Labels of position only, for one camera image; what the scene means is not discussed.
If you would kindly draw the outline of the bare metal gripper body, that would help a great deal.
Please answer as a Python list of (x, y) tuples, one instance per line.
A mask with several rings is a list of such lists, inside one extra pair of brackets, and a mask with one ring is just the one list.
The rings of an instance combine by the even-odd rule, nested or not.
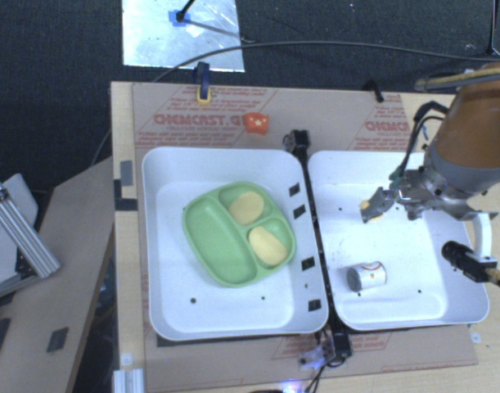
[(395, 195), (410, 220), (420, 219), (427, 210), (443, 211), (460, 221), (472, 220), (478, 214), (468, 205), (471, 193), (450, 185), (430, 168), (406, 170)]

